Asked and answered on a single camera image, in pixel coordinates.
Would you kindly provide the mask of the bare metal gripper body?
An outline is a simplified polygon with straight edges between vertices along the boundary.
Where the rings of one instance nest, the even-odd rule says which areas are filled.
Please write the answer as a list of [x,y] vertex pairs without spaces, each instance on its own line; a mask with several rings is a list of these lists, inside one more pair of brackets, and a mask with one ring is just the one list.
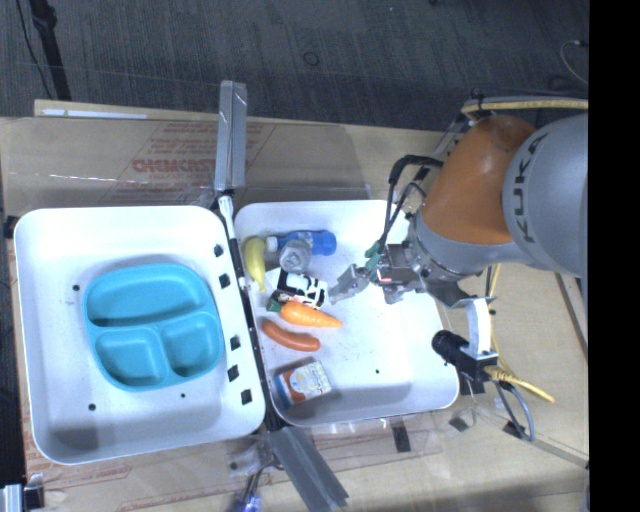
[[466,275],[435,261],[429,253],[418,254],[409,242],[386,246],[372,283],[381,287],[385,302],[400,302],[407,293],[426,293],[446,307],[461,307],[475,298],[463,291],[459,282]]

